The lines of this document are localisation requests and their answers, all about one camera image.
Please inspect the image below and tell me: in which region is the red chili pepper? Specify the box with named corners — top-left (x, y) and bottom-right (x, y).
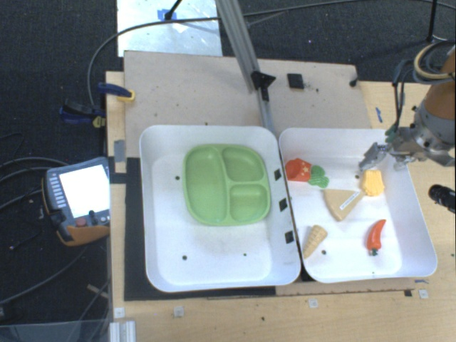
top-left (366, 219), bottom-right (388, 257)

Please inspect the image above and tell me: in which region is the green divided plate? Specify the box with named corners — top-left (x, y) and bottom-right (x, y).
top-left (182, 143), bottom-right (273, 227)

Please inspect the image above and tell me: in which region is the yellow corn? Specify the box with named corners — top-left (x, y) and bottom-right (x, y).
top-left (361, 169), bottom-right (386, 197)

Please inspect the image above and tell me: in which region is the tan pizza slice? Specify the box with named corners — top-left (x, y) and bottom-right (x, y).
top-left (323, 188), bottom-right (366, 222)

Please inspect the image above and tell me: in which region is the red fruit with green leaves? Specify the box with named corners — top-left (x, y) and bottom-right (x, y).
top-left (284, 157), bottom-right (331, 189)

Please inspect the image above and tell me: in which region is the white plastic tray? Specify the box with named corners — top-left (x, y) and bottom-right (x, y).
top-left (138, 124), bottom-right (302, 294)
top-left (278, 127), bottom-right (439, 284)

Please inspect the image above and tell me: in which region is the black block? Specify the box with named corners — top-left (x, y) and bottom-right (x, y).
top-left (286, 73), bottom-right (305, 90)

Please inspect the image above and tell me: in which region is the tan ice cream cone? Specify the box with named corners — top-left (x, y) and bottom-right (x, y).
top-left (302, 224), bottom-right (328, 260)

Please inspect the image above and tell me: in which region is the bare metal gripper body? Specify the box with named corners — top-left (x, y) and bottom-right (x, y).
top-left (385, 125), bottom-right (456, 167)

